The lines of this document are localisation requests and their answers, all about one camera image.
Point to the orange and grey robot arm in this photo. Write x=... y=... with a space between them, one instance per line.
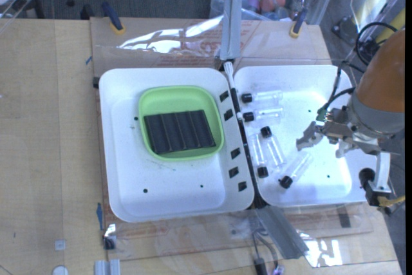
x=383 y=83

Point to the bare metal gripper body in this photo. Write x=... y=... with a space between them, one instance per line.
x=338 y=125

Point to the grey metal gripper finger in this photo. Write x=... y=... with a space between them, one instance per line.
x=343 y=148
x=307 y=138

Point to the black ribbed rectangular tray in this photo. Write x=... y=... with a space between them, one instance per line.
x=178 y=132

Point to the clear bottle with black cap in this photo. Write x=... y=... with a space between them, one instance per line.
x=267 y=96
x=297 y=169
x=258 y=154
x=268 y=114
x=273 y=148

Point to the white plastic tray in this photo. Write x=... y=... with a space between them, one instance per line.
x=315 y=87
x=167 y=183

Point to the black cylinder on white bracket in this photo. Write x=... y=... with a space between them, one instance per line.
x=375 y=190

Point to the green plate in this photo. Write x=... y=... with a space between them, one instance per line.
x=174 y=100

